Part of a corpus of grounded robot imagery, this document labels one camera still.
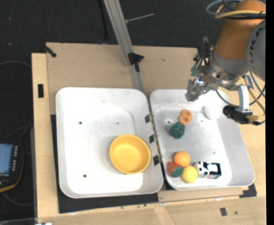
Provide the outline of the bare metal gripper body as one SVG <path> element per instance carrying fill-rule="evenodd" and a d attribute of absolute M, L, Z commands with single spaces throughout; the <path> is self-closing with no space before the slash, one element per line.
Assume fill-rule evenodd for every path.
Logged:
<path fill-rule="evenodd" d="M 235 91 L 239 87 L 236 83 L 239 78 L 239 75 L 232 75 L 218 66 L 201 66 L 194 79 L 194 84 L 201 91 L 217 90 L 219 87 Z"/>

